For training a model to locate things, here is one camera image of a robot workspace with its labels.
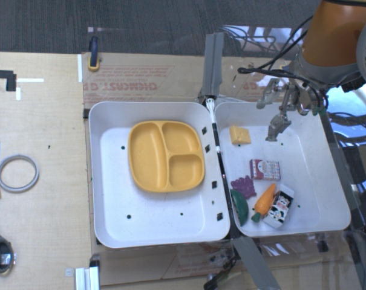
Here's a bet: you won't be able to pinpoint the black cylinder on white bracket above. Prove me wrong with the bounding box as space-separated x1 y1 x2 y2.
341 76 366 103

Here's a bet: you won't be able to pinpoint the yellow cheese wedge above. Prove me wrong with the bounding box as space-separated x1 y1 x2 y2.
229 124 252 146

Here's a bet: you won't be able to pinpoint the black and white milk carton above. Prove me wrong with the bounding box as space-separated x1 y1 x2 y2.
262 183 295 230

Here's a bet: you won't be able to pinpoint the grey tape ring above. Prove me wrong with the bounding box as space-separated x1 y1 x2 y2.
0 153 40 193

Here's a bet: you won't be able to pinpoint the yellow divided plate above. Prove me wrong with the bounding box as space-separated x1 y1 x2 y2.
127 120 206 193

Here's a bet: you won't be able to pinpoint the red and white carton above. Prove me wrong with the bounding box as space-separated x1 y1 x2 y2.
249 158 281 182

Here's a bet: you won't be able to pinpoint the orange carrot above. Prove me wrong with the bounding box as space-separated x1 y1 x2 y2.
250 182 277 224

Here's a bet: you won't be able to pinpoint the brown cardboard board red print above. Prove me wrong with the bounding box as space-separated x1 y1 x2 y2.
81 52 353 286

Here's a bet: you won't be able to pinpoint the purple grapes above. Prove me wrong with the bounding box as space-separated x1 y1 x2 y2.
230 175 258 200

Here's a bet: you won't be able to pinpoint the white plastic tray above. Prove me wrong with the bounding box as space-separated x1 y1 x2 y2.
214 101 352 239
88 101 231 250

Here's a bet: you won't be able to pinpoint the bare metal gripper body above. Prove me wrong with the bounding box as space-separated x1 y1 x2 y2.
287 80 326 116

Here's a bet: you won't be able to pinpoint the green melon slice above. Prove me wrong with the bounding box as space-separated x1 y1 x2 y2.
230 188 250 227

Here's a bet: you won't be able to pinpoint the thin black and white rod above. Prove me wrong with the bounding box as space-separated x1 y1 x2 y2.
205 97 234 217

